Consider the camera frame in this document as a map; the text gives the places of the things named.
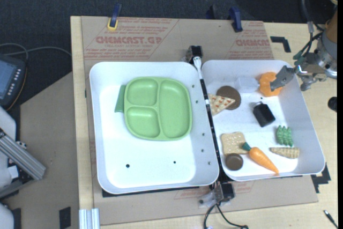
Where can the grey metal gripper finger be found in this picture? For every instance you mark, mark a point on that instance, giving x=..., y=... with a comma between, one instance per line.
x=282, y=78
x=305, y=84

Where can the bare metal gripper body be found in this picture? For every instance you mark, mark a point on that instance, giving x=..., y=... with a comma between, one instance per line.
x=319, y=64

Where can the orange toy pumpkin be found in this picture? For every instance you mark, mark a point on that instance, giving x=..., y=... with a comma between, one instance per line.
x=265, y=85

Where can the clear plastic bottle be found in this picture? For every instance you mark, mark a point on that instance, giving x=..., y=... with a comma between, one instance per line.
x=246, y=84

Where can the black bottle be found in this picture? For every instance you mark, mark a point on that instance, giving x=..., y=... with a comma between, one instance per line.
x=264, y=115

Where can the large brown round biscuit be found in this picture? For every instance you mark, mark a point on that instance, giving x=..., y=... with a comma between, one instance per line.
x=230, y=92

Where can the white plastic tray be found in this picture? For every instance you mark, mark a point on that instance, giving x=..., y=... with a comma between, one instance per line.
x=249, y=120
x=150, y=163

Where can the green toy grapes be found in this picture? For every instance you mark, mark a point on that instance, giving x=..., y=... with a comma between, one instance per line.
x=284, y=136

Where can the toy pizza slice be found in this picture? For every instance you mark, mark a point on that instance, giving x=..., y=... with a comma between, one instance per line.
x=218, y=103

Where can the beige toy waffle wedge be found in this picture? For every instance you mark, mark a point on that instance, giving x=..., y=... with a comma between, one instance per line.
x=286, y=153

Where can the thin black and white rod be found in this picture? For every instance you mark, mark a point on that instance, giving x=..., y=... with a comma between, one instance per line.
x=206, y=96

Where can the beige toy bread slice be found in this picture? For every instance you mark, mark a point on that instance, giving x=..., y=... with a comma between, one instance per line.
x=233, y=142

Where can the orange toy carrot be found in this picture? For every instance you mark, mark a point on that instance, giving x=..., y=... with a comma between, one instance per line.
x=261, y=158

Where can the small brown round biscuit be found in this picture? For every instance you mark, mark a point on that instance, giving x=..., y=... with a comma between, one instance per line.
x=234, y=162

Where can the green divided plate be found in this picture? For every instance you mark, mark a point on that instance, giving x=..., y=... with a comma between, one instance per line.
x=171, y=110

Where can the brown cardboard board, red print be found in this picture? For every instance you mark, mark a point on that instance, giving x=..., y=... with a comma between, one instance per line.
x=166, y=40

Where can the black pen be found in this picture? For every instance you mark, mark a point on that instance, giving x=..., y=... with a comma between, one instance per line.
x=330, y=218

